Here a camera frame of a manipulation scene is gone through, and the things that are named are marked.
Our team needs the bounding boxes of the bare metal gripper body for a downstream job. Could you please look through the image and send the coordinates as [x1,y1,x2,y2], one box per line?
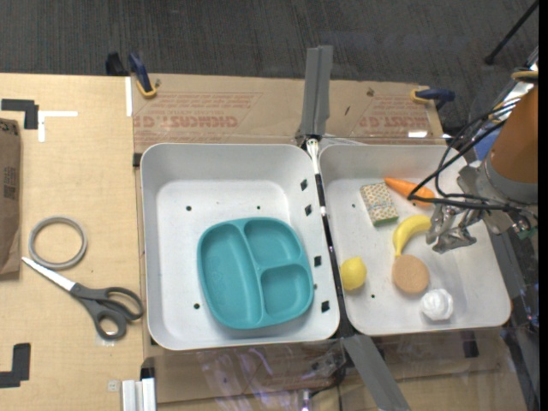
[440,164,517,235]

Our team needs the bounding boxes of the yellow banana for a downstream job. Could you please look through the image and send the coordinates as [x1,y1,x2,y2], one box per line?
[392,214,433,259]

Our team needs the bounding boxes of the orange carrot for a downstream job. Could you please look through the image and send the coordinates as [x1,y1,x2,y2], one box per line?
[384,176,438,209]

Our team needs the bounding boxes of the white plastic tray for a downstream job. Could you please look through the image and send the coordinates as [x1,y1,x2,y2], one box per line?
[318,143,513,338]
[140,142,342,352]

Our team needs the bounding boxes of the round tan biscuit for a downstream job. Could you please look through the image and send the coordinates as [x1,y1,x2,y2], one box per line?
[391,253,431,295]

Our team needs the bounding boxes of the patterned sponge block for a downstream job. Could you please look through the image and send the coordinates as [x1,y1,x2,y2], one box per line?
[359,182,400,228]

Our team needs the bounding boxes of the yellow lemon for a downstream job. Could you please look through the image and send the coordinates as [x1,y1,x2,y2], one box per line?
[339,256,368,292]

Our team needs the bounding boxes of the teal divided plate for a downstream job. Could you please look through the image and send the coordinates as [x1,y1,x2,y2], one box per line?
[196,217,316,331]

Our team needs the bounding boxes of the brown cardboard board red print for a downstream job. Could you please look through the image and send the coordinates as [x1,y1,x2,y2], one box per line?
[130,73,530,406]

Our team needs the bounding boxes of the grey tape roll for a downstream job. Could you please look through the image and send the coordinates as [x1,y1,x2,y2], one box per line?
[27,215,89,271]

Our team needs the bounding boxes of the brown paper bag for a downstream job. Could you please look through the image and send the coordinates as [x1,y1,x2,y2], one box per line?
[0,117,22,278]

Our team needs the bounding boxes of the grey handled scissors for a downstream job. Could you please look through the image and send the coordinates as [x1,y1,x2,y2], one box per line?
[21,256,146,342]

